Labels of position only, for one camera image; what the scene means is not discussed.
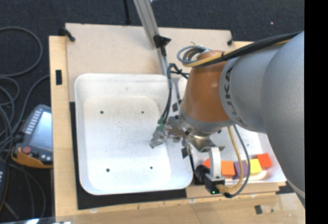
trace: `white tray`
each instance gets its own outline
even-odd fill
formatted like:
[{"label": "white tray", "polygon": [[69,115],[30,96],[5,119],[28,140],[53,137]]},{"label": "white tray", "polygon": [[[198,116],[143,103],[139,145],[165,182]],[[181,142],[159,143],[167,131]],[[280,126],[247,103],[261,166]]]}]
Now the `white tray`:
[{"label": "white tray", "polygon": [[149,146],[168,93],[163,75],[83,74],[77,78],[79,177],[88,193],[175,190],[190,184],[193,172],[189,159],[182,158],[181,143],[168,139],[154,149]]}]

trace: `orange block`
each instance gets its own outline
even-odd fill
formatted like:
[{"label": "orange block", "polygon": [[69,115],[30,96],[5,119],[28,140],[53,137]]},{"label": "orange block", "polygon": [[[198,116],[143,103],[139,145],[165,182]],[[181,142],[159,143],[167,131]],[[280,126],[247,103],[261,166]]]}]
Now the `orange block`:
[{"label": "orange block", "polygon": [[221,160],[221,173],[225,177],[233,177],[236,174],[233,161]]},{"label": "orange block", "polygon": [[267,153],[259,154],[259,155],[256,155],[256,158],[260,162],[260,165],[262,168],[272,167],[272,161],[269,157],[269,154],[267,154]]}]

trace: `black electronic device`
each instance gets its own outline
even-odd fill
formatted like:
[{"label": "black electronic device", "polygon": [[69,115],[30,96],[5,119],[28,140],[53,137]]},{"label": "black electronic device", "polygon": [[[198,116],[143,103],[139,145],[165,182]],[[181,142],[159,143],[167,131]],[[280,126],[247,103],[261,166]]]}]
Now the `black electronic device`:
[{"label": "black electronic device", "polygon": [[206,190],[212,195],[219,194],[220,191],[216,186],[224,185],[226,180],[224,178],[211,179],[209,173],[210,169],[204,165],[199,165],[195,170],[195,176],[201,183],[205,184]]},{"label": "black electronic device", "polygon": [[11,158],[23,166],[32,168],[52,168],[52,115],[51,108],[38,105],[25,121],[20,133],[22,142],[17,143]]},{"label": "black electronic device", "polygon": [[8,186],[8,165],[3,159],[0,159],[0,211],[5,202],[7,186]]}]

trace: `purple block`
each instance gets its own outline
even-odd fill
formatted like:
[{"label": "purple block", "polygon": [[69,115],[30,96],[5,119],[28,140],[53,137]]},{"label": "purple block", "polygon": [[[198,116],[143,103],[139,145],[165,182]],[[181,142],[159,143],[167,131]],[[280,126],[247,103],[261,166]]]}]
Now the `purple block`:
[{"label": "purple block", "polygon": [[[233,176],[232,179],[238,179],[240,177],[240,166],[239,162],[234,162],[235,172],[236,175]],[[248,173],[248,164],[245,160],[242,161],[242,169],[243,169],[243,176],[246,177]]]}]

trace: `dark floor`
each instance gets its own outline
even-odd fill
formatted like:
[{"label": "dark floor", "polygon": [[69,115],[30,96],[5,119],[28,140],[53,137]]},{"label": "dark floor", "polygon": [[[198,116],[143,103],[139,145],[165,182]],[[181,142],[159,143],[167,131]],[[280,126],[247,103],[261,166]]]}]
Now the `dark floor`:
[{"label": "dark floor", "polygon": [[[132,24],[140,25],[132,0],[128,0],[128,4]],[[235,40],[258,40],[304,30],[304,0],[161,0],[153,3],[153,10],[160,27],[227,29],[231,30]],[[28,74],[14,77],[20,85],[14,121],[18,119],[30,87],[49,73],[49,35],[57,35],[58,29],[65,23],[124,24],[125,20],[122,0],[0,0],[0,28],[27,28],[40,38],[44,47],[38,66]],[[0,78],[1,74],[25,70],[32,65],[38,58],[38,50],[37,42],[25,33],[0,32]],[[0,93],[0,104],[4,101],[7,101],[6,96]],[[37,104],[50,105],[49,81],[44,81],[33,91],[25,117]],[[3,126],[4,122],[0,120],[0,131]],[[50,216],[53,199],[50,171],[27,170],[45,189],[45,216]],[[42,194],[34,182],[31,181],[30,185],[35,216],[40,216]],[[20,219],[32,217],[27,182],[24,175],[15,169],[10,169],[6,202]],[[0,221],[11,220],[15,218],[3,207]]]}]

